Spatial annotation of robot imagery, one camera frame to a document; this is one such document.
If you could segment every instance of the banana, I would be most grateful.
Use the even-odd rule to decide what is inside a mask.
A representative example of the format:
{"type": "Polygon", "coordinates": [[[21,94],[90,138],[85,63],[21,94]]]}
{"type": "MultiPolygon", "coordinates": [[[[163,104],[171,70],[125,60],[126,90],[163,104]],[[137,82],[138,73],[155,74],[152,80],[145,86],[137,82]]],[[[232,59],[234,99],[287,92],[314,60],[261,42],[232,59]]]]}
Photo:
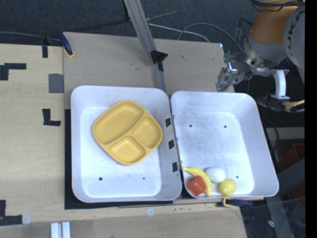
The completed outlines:
{"type": "Polygon", "coordinates": [[[211,191],[212,191],[212,183],[211,183],[209,176],[205,173],[204,170],[202,170],[201,168],[198,168],[198,167],[191,167],[191,168],[183,167],[183,170],[187,171],[188,173],[190,173],[193,176],[200,176],[204,180],[204,183],[206,185],[205,194],[207,196],[210,196],[211,191]]]}

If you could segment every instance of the black clamp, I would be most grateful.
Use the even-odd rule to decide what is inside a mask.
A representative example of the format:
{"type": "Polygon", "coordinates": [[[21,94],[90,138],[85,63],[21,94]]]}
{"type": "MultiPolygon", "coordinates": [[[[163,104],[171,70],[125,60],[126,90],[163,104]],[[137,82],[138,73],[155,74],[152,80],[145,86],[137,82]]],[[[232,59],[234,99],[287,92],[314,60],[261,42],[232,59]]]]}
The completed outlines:
{"type": "Polygon", "coordinates": [[[159,71],[164,71],[163,70],[163,60],[168,56],[168,54],[159,52],[157,50],[151,51],[151,57],[153,63],[158,63],[158,70],[159,71]]]}
{"type": "Polygon", "coordinates": [[[5,200],[0,200],[0,226],[20,225],[22,224],[22,215],[6,216],[5,200]]]}

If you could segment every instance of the yellow lemon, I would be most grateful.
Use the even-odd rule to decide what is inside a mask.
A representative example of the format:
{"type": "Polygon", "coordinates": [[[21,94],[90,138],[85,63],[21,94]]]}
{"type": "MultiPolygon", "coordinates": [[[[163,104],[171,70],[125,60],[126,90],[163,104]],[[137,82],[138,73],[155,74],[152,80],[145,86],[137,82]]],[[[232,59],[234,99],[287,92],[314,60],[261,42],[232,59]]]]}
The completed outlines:
{"type": "Polygon", "coordinates": [[[220,184],[220,192],[225,196],[229,196],[236,191],[237,184],[233,179],[225,179],[220,184]]]}

